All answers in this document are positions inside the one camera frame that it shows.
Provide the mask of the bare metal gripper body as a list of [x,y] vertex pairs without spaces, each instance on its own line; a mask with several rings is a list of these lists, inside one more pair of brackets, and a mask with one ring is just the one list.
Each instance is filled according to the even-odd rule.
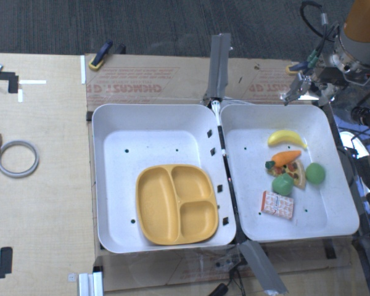
[[337,86],[370,83],[370,43],[336,43],[330,53],[317,46],[310,54],[310,79]]

